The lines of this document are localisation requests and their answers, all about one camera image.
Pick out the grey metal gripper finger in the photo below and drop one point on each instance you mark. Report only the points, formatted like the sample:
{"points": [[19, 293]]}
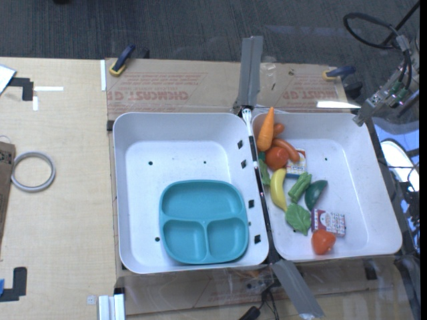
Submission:
{"points": [[363, 116]]}

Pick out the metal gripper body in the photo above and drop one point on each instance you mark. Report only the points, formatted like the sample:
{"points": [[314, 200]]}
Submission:
{"points": [[383, 95]]}

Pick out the white plastic tray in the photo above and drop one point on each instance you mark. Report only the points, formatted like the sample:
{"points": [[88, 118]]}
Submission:
{"points": [[177, 128], [350, 178]]}

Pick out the long orange sausage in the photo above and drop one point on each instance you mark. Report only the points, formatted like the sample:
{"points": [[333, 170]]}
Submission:
{"points": [[287, 147]]}

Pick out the small white and blue carton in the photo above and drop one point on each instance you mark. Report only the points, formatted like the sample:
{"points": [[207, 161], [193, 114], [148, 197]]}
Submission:
{"points": [[297, 169]]}

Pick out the short orange sausage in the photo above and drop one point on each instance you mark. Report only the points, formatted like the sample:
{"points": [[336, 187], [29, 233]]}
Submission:
{"points": [[278, 129]]}

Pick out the red tomato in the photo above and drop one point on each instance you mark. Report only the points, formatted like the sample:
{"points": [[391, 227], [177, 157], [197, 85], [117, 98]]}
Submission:
{"points": [[276, 158]]}

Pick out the orange carrot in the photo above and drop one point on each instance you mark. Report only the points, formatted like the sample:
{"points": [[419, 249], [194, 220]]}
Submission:
{"points": [[266, 133]]}

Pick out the red and white carton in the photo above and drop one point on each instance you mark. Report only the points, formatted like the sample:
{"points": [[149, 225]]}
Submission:
{"points": [[328, 222]]}

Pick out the yellow banana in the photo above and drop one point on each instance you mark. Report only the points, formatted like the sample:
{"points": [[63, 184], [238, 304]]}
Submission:
{"points": [[277, 188]]}

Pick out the small green lettuce leaf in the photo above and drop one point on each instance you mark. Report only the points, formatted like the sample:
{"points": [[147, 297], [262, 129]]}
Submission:
{"points": [[264, 175]]}

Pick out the large green lettuce leaf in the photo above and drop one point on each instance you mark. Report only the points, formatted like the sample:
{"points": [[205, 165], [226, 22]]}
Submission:
{"points": [[298, 218]]}

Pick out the orange pepper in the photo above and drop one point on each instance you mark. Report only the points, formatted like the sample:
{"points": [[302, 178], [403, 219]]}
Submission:
{"points": [[323, 242]]}

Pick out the blue divided plate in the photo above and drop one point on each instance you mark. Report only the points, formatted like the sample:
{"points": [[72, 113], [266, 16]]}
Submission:
{"points": [[200, 198]]}

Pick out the brown cardboard board red print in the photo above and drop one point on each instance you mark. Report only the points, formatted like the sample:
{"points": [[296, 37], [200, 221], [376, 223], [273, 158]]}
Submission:
{"points": [[166, 78]]}

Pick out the white tape roll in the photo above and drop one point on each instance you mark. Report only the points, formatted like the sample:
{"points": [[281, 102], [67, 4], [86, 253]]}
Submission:
{"points": [[33, 188]]}

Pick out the white paper sheet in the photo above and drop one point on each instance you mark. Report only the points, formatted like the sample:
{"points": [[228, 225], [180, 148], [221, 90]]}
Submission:
{"points": [[5, 77]]}

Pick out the brown paper bag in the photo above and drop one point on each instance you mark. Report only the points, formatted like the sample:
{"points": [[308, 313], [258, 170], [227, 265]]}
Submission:
{"points": [[5, 195]]}

